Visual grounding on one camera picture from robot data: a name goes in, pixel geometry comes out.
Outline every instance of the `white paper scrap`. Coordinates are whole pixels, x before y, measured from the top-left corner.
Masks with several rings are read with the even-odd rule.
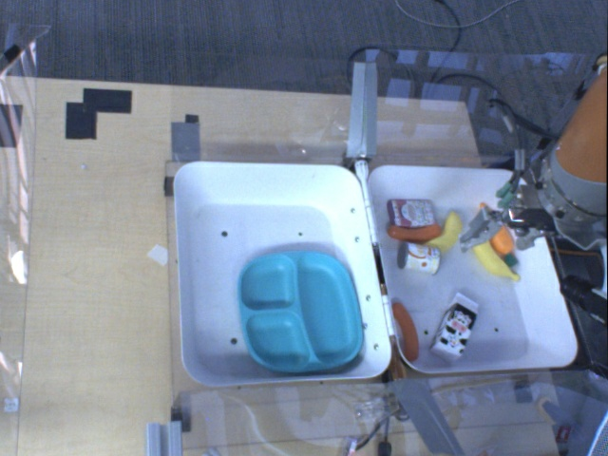
[[[160,245],[154,245],[154,248],[148,252],[148,256],[162,266],[169,261],[169,251]]]
[[[19,411],[19,399],[18,398],[6,398],[4,399],[4,412],[18,412]]]

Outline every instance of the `white tray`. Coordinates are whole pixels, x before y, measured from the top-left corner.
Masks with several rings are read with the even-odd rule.
[[[175,177],[183,364],[199,383],[234,386],[372,378],[390,341],[360,184],[330,165],[193,162]],[[364,326],[346,368],[290,375],[256,363],[243,342],[238,275],[264,254],[316,250],[350,271]]]
[[[409,364],[418,371],[557,368],[569,365],[577,354],[577,338],[543,238],[533,248],[516,252],[519,282],[488,274],[472,251],[462,254],[458,244],[442,256],[436,275],[397,268],[399,242],[386,233],[388,200],[432,200],[441,224],[453,209],[466,227],[480,202],[495,207],[495,193],[509,178],[510,172],[503,170],[390,165],[370,175],[387,288],[416,325],[420,356]],[[430,352],[430,344],[456,292],[479,303],[480,310],[463,356],[448,363]]]

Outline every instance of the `black square marker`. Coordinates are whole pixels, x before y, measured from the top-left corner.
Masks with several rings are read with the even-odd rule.
[[[131,113],[131,91],[85,88],[86,113]]]
[[[85,104],[66,104],[66,139],[97,139],[95,112],[85,111]]]
[[[21,136],[20,104],[0,104],[0,147],[14,148]]]

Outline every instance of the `small carton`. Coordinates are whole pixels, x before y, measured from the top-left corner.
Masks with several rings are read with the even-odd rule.
[[[390,222],[404,228],[421,228],[435,223],[429,199],[390,199],[387,202]]]
[[[446,361],[454,361],[465,351],[468,338],[475,324],[479,305],[468,297],[457,293],[439,325],[431,352]]]

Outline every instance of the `gray carpet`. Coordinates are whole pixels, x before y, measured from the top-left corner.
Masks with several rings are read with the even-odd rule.
[[[40,75],[141,83],[348,90],[355,48],[449,49],[456,31],[417,24],[393,0],[0,0],[1,23],[47,24]],[[402,0],[450,23],[431,0]],[[507,0],[446,0],[461,22]],[[463,30],[459,50],[597,55],[608,0],[527,0]]]

